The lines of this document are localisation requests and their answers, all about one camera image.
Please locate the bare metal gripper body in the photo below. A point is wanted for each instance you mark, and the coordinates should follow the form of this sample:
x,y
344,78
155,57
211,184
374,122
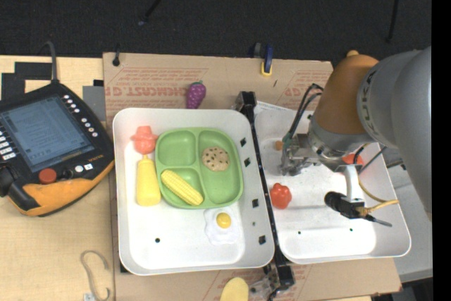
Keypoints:
x,y
299,151

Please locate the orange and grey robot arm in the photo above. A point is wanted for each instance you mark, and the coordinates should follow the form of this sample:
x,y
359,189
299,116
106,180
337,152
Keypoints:
x,y
387,105

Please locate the small orange toy piece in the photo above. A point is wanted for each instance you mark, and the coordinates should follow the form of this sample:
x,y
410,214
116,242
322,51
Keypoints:
x,y
278,145

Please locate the red bell pepper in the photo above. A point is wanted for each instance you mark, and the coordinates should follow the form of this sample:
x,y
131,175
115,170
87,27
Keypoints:
x,y
280,195

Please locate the thin black and white rod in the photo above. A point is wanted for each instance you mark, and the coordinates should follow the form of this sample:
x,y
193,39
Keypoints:
x,y
265,187

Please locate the orange-red toy fruit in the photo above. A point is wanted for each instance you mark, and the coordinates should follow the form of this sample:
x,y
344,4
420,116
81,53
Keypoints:
x,y
350,158

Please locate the brown chocolate chip biscuit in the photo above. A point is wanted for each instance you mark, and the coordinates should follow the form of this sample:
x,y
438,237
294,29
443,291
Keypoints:
x,y
215,158

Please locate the green divided plate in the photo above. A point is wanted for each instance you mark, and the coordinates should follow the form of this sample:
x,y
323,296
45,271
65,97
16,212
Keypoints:
x,y
218,187

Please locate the white plastic tray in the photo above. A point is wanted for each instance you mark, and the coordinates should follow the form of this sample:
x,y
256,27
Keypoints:
x,y
176,243
317,239

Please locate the brown cardboard board red print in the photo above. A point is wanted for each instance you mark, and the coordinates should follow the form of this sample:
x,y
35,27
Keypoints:
x,y
225,84

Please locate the white and yellow fried egg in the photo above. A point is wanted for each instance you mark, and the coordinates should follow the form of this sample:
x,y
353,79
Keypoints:
x,y
222,225

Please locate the purple grapes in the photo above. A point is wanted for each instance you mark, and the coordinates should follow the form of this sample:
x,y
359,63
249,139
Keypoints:
x,y
196,95

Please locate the yellow corn cob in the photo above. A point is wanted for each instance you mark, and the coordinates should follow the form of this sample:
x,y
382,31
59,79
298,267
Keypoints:
x,y
181,187

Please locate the pale yellow oval toy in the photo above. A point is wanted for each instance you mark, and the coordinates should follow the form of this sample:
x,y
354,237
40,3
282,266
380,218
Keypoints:
x,y
234,290

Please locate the orange toy figure with hat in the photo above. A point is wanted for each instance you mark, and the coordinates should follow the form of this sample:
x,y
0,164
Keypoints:
x,y
144,140

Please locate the yellow mustard bottle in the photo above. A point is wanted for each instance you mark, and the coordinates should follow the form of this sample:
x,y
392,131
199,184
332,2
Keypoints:
x,y
147,183

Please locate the black cylinder on white bracket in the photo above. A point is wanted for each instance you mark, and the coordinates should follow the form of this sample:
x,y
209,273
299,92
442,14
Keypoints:
x,y
339,202

